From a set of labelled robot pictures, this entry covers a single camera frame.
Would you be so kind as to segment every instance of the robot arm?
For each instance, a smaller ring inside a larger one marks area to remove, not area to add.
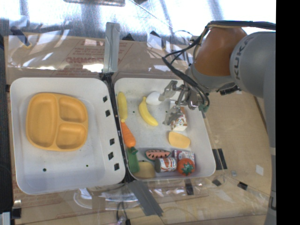
[[[269,22],[214,21],[208,23],[201,36],[187,48],[163,57],[165,64],[183,81],[185,98],[177,105],[198,107],[205,112],[210,105],[207,94],[222,95],[243,90],[263,98],[267,132],[272,161],[272,184],[266,225],[275,225],[276,220],[276,135],[275,135],[275,53],[276,32],[256,32],[247,35],[242,27],[258,27],[276,30]],[[186,50],[195,47],[194,62],[185,74],[174,69],[172,63]],[[167,57],[175,55],[171,61]]]

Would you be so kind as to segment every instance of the orange carrot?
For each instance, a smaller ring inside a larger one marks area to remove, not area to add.
[[[122,129],[122,134],[123,134],[123,139],[124,139],[125,145],[128,148],[134,147],[136,144],[135,137],[133,136],[133,134],[127,127],[124,119],[121,120],[121,129]]]

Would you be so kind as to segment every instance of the toy carrot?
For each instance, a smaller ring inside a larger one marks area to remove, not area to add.
[[[136,154],[137,150],[135,149],[135,144],[136,144],[135,137],[127,127],[124,119],[121,119],[121,129],[122,129],[123,139],[126,147],[129,148],[131,153]]]

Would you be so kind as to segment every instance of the can label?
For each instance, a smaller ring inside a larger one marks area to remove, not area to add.
[[[177,168],[177,162],[173,157],[157,158],[155,160],[154,168],[158,173],[174,172]]]

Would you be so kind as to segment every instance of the white egg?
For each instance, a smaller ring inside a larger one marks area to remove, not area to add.
[[[161,103],[158,99],[159,95],[160,93],[157,91],[151,92],[146,98],[146,103],[149,105],[159,105]]]

